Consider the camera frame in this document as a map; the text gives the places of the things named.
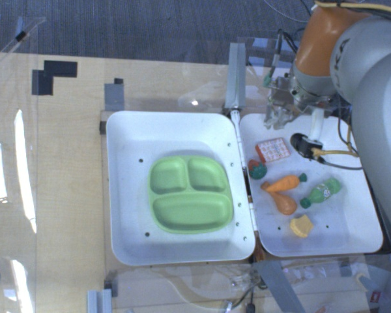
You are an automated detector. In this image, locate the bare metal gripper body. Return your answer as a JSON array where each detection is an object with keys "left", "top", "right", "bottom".
[{"left": 267, "top": 76, "right": 334, "bottom": 114}]

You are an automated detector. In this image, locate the thin black and white rod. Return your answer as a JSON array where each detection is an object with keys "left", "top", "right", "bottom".
[{"left": 229, "top": 108, "right": 259, "bottom": 233}]

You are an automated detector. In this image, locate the red and green strawberry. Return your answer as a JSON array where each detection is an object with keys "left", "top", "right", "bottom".
[{"left": 247, "top": 158, "right": 268, "bottom": 181}]

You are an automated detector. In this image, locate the orange carrot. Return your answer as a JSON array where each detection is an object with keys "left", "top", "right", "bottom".
[{"left": 265, "top": 172, "right": 308, "bottom": 194}]

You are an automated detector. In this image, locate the green bottle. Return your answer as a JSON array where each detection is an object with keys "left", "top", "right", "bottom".
[{"left": 299, "top": 177, "right": 342, "bottom": 209}]

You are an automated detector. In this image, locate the orange-brown chicken drumstick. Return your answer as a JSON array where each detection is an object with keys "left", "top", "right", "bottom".
[{"left": 260, "top": 181, "right": 298, "bottom": 216}]

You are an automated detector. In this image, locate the yellow bread piece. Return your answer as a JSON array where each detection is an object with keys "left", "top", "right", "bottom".
[{"left": 289, "top": 214, "right": 315, "bottom": 239}]

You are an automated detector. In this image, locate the green divided plate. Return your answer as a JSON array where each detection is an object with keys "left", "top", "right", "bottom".
[{"left": 147, "top": 155, "right": 235, "bottom": 235}]

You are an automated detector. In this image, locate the white plastic tray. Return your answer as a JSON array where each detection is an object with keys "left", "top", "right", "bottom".
[
  {"left": 105, "top": 110, "right": 257, "bottom": 267},
  {"left": 239, "top": 112, "right": 384, "bottom": 258}
]

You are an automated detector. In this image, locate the black cylinder on white bracket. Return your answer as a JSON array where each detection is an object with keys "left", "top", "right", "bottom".
[{"left": 289, "top": 107, "right": 325, "bottom": 161}]

